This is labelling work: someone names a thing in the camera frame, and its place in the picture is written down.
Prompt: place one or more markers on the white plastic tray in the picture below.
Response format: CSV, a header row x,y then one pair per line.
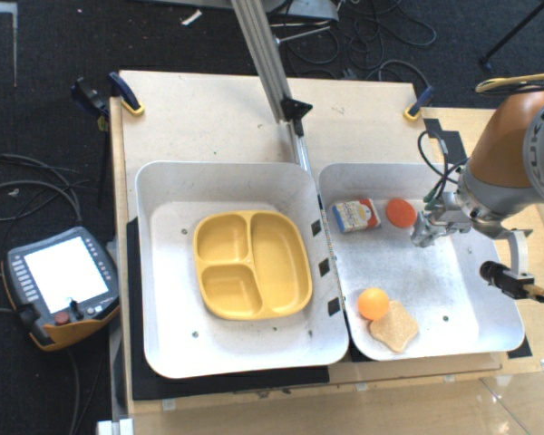
x,y
435,288
172,288

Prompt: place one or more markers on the orange round disc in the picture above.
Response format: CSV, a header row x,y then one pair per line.
x,y
401,213

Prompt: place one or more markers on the thin black and white rod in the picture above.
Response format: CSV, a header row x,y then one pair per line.
x,y
301,152

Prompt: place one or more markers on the black cylinder on white bracket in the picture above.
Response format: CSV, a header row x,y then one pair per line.
x,y
503,280

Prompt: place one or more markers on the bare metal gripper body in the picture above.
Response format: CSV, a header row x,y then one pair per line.
x,y
449,213

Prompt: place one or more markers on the tan bread slice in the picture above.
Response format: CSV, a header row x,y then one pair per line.
x,y
396,331

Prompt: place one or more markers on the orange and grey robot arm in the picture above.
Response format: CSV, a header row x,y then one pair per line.
x,y
503,143

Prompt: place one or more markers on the yellow divided plate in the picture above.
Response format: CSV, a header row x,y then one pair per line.
x,y
272,252

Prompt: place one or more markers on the orange ball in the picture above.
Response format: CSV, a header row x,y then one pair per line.
x,y
372,302

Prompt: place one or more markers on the pale wood board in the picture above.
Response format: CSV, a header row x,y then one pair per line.
x,y
208,120

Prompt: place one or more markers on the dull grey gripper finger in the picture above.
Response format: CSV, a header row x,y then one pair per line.
x,y
430,237
416,231

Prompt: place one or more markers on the white and blue carton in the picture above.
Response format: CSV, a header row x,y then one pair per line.
x,y
354,215

